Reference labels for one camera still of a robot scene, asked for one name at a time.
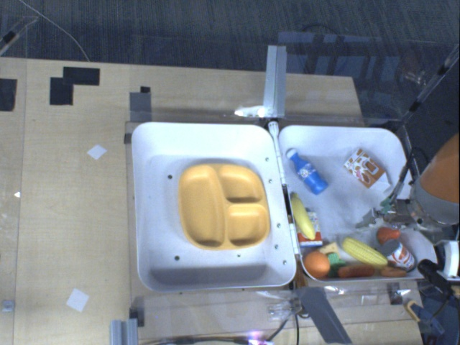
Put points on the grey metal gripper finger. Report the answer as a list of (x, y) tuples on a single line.
[(366, 220)]

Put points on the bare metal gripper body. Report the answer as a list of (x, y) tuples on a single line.
[(406, 216)]

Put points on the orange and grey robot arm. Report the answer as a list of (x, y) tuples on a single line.
[(440, 178)]

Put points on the red-orange rounded toy food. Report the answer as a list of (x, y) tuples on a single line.
[(387, 234)]

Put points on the white plastic tray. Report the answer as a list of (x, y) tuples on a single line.
[(158, 192), (341, 207)]

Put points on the yellow corn cob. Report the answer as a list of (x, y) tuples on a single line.
[(363, 252)]

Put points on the orange and white can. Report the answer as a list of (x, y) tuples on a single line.
[(402, 257)]

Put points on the yellow cheese wedge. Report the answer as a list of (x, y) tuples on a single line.
[(330, 248)]

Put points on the brown and white carton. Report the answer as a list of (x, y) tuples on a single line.
[(364, 169)]

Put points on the green toy vegetable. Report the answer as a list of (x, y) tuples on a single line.
[(336, 262)]

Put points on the small orange sausage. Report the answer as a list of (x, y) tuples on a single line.
[(393, 272)]

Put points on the red and white packet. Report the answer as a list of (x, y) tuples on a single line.
[(312, 242)]

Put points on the yellow banana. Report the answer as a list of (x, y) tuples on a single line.
[(302, 216)]

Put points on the orange fruit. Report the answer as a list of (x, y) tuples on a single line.
[(316, 264)]

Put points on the blue bottle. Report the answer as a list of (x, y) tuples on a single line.
[(309, 174)]

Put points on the yellow divided plate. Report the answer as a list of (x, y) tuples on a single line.
[(201, 207)]

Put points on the black cylinder on white bracket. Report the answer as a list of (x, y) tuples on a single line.
[(436, 270)]

